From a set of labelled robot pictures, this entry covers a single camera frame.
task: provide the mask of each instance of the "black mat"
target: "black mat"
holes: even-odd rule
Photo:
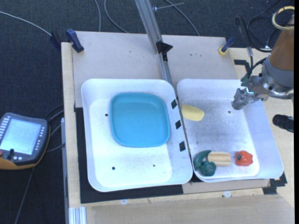
[[[102,202],[128,198],[142,198],[155,196],[170,196],[183,194],[182,185],[168,185],[160,187],[129,189],[113,192],[99,192],[92,188],[87,178],[86,143],[84,131],[83,108],[76,108],[77,146],[80,175],[81,203]]]

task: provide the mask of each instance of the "dark carpet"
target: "dark carpet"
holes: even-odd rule
[[[145,33],[134,0],[0,0],[0,12],[25,19],[56,32],[67,41],[67,29],[80,31]],[[192,22],[201,36],[235,38],[233,47],[248,43],[236,26],[240,15],[252,22],[250,31],[255,46],[272,47],[279,32],[271,24],[277,9],[293,5],[294,0],[168,0],[184,3],[177,8]],[[164,0],[151,0],[160,8]],[[111,22],[107,14],[122,29]],[[6,112],[44,118],[63,104],[61,56],[50,43],[50,35],[27,22],[0,13],[0,117]],[[162,34],[198,35],[188,20],[175,8],[158,9],[157,21]],[[49,114],[53,116],[60,109]],[[60,124],[63,114],[51,121]],[[55,133],[49,149],[61,144],[60,131]],[[13,224],[18,215],[31,169],[0,171],[0,223]],[[61,149],[46,153],[32,175],[19,224],[64,223],[64,189]]]

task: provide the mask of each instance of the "white plate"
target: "white plate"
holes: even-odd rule
[[[258,101],[234,110],[231,102],[239,80],[184,79],[177,85],[179,102],[202,109],[201,121],[184,118],[192,160],[204,150],[228,152],[232,158],[229,167],[217,167],[213,176],[196,176],[205,182],[241,179],[277,178],[283,164],[262,104]],[[246,150],[253,154],[253,164],[247,167],[235,164],[235,154]]]
[[[87,176],[98,191],[183,184],[192,176],[192,163],[173,87],[164,80],[89,79],[82,85]],[[111,99],[124,92],[160,97],[169,115],[171,134],[159,147],[124,147],[113,138],[109,118]]]

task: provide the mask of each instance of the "blue tray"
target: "blue tray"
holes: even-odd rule
[[[110,103],[110,122],[115,140],[127,147],[157,147],[170,137],[165,103],[146,93],[120,93]]]

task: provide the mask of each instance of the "blue clamp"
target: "blue clamp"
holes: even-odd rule
[[[75,49],[76,52],[79,53],[84,50],[84,48],[81,46],[79,42],[76,32],[73,29],[66,30],[66,37],[70,42],[73,43],[72,47]]]

